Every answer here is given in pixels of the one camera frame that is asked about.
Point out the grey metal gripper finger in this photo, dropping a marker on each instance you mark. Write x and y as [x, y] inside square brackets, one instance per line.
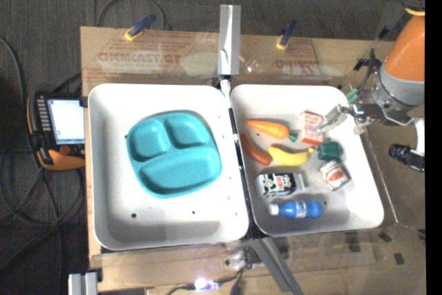
[361, 124]
[334, 117]

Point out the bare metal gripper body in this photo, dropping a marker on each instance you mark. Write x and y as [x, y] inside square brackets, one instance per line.
[383, 112]

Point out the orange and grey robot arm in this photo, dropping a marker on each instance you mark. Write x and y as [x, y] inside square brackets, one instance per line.
[405, 52]

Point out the orange and white carton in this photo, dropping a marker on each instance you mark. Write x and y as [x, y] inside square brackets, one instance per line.
[310, 129]

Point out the dark green rounded block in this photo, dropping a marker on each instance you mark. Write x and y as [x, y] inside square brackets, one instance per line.
[329, 151]

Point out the white and orange can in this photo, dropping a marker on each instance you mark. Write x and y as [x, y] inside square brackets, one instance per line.
[334, 175]

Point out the yellow banana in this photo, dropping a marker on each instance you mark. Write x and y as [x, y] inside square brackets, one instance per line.
[288, 157]

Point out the orange carrot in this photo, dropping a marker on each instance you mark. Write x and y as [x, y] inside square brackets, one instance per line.
[271, 128]

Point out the white plastic tray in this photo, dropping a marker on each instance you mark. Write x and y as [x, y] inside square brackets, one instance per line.
[359, 204]
[114, 155]

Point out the red sausage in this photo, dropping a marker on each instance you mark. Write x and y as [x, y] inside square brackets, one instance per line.
[255, 153]

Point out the cow print milk carton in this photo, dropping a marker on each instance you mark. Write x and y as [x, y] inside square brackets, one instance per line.
[278, 184]

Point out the blue bottle with white cap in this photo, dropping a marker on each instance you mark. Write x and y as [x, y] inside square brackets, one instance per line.
[298, 209]

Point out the blue divided plate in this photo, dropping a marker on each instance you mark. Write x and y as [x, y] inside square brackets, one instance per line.
[176, 169]

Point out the brown cardboard board red print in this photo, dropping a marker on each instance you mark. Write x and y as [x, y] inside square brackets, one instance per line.
[145, 58]

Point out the black cylinder on white bracket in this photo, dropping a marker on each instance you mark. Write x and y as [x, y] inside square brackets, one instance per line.
[405, 154]

